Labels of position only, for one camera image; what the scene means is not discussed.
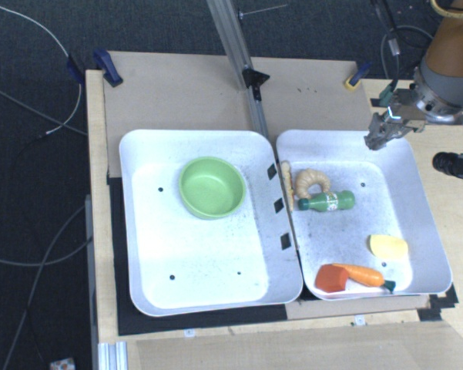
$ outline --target green bowl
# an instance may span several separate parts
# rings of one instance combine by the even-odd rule
[[[179,193],[190,213],[202,219],[226,217],[245,199],[245,181],[235,166],[206,156],[188,162],[179,175]]]

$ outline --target green bottle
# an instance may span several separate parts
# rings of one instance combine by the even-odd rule
[[[354,193],[350,190],[342,192],[319,193],[311,199],[299,199],[298,207],[305,211],[313,208],[317,211],[349,210],[354,206]]]

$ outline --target black floor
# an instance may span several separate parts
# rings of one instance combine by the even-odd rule
[[[384,30],[370,0],[234,0],[245,15],[243,31],[252,56],[372,61],[368,76],[384,78],[380,59]],[[427,0],[388,0],[396,25],[434,34],[440,21]],[[137,52],[223,54],[205,0],[0,0],[0,5],[40,22],[72,54],[81,70],[96,67],[101,47]],[[428,43],[406,32],[401,78],[411,78]],[[71,113],[77,84],[63,51],[37,25],[0,10],[0,89],[59,120]],[[389,75],[394,67],[388,61]],[[70,123],[86,131],[82,100]],[[0,95],[0,258],[41,262],[62,225],[89,194],[86,136],[56,125]],[[65,229],[49,259],[86,240],[84,214]],[[42,271],[17,340],[37,267],[0,264],[0,368],[48,368],[73,357],[90,368],[86,253]]]

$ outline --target carrot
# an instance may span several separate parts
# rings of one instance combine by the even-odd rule
[[[333,263],[334,266],[344,268],[349,278],[368,287],[386,287],[390,292],[394,291],[395,282],[386,281],[380,271],[370,267],[357,266],[356,264]]]

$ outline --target tray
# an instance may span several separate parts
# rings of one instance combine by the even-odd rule
[[[385,296],[348,280],[346,290],[325,293],[314,285],[322,264],[360,264],[396,281],[394,294],[437,294],[451,285],[451,270],[405,139],[378,151],[364,144],[365,132],[289,130],[277,139],[280,161],[291,165],[293,182],[308,167],[330,178],[333,191],[351,190],[354,208],[334,212],[300,211],[291,218],[307,288],[327,300]],[[389,234],[408,242],[409,254],[382,261],[369,250],[370,234]]]
[[[129,289],[151,316],[285,304],[303,278],[268,141],[248,131],[134,130],[119,144]],[[179,198],[184,165],[232,163],[247,195],[233,215],[201,220]]]

